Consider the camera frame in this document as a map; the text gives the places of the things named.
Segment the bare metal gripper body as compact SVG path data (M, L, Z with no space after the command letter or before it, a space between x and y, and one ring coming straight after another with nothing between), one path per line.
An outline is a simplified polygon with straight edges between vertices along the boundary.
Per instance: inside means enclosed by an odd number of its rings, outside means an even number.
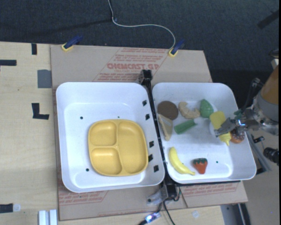
M234 116L236 127L240 130L258 130L260 128L251 108L239 109L234 112Z

